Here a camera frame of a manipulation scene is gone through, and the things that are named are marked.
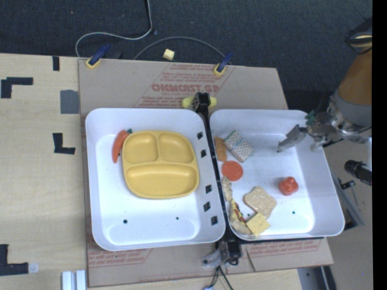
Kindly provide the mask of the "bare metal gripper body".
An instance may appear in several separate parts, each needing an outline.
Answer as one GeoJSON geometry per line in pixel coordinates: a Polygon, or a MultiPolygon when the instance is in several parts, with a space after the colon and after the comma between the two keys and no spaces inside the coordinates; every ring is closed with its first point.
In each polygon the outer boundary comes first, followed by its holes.
{"type": "Polygon", "coordinates": [[[311,111],[307,114],[307,134],[311,137],[325,138],[325,144],[336,143],[340,140],[347,140],[353,143],[361,143],[362,127],[353,123],[344,116],[339,109],[336,100],[330,100],[325,111],[311,111]]]}

